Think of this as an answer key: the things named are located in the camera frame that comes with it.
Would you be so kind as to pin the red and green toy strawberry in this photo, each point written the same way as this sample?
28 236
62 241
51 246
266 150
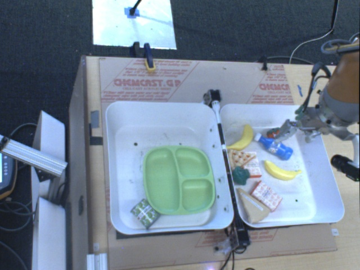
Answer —
271 134

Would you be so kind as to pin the brown cardboard board red print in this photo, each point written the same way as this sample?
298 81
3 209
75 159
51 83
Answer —
230 80

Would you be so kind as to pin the green broccoli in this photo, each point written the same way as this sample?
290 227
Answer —
240 175

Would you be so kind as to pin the large red and white carton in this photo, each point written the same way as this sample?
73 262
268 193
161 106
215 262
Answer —
266 195

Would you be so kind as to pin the black cylinder on white bracket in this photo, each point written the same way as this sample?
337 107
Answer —
344 164

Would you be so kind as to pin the green divided plate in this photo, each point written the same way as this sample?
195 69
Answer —
163 179

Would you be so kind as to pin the yellow banana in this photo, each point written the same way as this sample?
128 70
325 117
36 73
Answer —
244 139
281 172

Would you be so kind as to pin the thin black and white rod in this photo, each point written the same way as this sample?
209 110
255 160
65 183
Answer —
222 139

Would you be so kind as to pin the green and white carton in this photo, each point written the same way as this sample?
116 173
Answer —
144 214

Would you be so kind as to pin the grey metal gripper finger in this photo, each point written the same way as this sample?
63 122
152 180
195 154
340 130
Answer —
287 129
310 135

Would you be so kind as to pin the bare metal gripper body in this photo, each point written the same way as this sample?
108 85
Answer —
317 121

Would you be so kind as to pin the white plastic tray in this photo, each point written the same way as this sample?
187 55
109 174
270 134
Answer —
312 184
132 139

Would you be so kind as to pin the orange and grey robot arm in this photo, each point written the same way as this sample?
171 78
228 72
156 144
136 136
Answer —
344 77

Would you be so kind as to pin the small red and white carton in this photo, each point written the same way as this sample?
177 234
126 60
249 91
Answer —
254 170

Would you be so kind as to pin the tan bread wedge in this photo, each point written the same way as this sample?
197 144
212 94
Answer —
251 208

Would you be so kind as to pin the blue bottle white cap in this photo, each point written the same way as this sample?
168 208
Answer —
277 149

